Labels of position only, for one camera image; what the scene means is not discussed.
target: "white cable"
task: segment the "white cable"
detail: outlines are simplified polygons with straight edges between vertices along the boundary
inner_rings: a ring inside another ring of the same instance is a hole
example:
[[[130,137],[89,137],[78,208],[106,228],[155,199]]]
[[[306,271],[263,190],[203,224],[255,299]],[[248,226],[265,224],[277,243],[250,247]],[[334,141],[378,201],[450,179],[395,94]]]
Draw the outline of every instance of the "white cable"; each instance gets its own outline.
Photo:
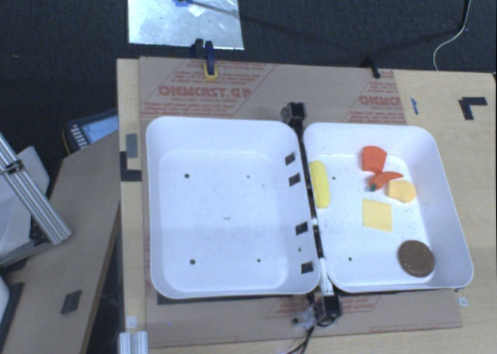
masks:
[[[436,65],[436,54],[437,52],[442,48],[444,47],[445,45],[447,45],[448,43],[451,43],[453,41],[455,41],[463,32],[464,30],[466,29],[466,25],[467,25],[467,17],[469,16],[469,8],[471,6],[471,0],[469,0],[469,2],[467,3],[467,12],[466,12],[466,19],[464,20],[463,22],[463,26],[462,28],[459,30],[459,32],[453,36],[452,38],[450,38],[449,40],[446,40],[444,43],[441,43],[436,49],[435,51],[433,52],[433,65],[435,66],[435,69],[438,71],[438,66]]]

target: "yellow cheese slice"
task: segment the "yellow cheese slice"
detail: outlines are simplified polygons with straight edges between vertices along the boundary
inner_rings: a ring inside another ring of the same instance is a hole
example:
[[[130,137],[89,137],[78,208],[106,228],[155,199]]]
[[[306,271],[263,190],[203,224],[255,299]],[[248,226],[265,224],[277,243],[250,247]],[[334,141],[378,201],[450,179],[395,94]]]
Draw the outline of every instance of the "yellow cheese slice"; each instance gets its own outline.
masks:
[[[309,172],[311,173],[312,188],[316,207],[323,209],[329,205],[329,184],[326,167],[321,161],[313,161],[309,164]]]
[[[409,203],[416,198],[416,188],[407,180],[391,180],[388,182],[387,195],[394,200]]]
[[[363,226],[376,230],[392,231],[391,205],[363,199]]]

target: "brown cookie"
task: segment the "brown cookie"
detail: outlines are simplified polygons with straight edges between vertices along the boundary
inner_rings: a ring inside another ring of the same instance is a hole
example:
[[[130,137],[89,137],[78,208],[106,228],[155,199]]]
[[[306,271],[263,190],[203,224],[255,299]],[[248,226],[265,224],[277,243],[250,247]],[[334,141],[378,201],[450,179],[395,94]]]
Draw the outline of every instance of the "brown cookie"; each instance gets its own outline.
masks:
[[[420,241],[402,242],[397,256],[402,268],[412,276],[428,276],[435,269],[432,251]]]

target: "plastic food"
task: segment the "plastic food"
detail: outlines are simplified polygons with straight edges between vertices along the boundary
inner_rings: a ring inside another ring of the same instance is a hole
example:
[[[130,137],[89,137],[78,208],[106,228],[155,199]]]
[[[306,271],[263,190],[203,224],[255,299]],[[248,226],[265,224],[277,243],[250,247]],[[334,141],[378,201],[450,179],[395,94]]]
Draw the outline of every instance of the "plastic food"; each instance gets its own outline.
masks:
[[[397,250],[398,261],[408,274],[425,277],[435,269],[432,251],[420,241],[405,241]]]
[[[375,175],[383,172],[387,153],[379,147],[366,146],[362,154],[363,170]]]
[[[388,183],[387,195],[394,200],[410,203],[416,198],[416,188],[407,180],[392,180]]]
[[[370,179],[370,191],[376,191],[383,187],[386,182],[393,179],[400,179],[401,177],[404,177],[404,175],[397,172],[378,173]]]
[[[391,205],[363,199],[363,226],[382,231],[392,231]]]
[[[313,161],[309,164],[312,186],[314,188],[314,198],[317,208],[326,208],[329,205],[329,184],[326,167],[321,161]]]

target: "black connector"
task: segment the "black connector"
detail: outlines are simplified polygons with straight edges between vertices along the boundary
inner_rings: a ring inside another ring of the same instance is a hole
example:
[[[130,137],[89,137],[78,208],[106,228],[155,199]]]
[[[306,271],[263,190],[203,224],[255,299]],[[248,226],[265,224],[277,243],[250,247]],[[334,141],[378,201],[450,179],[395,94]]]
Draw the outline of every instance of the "black connector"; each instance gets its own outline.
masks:
[[[281,110],[281,122],[286,123],[294,128],[295,122],[302,123],[305,120],[305,106],[302,102],[289,102],[286,107]]]
[[[324,296],[323,301],[325,303],[326,318],[336,319],[342,315],[342,305],[338,295]]]

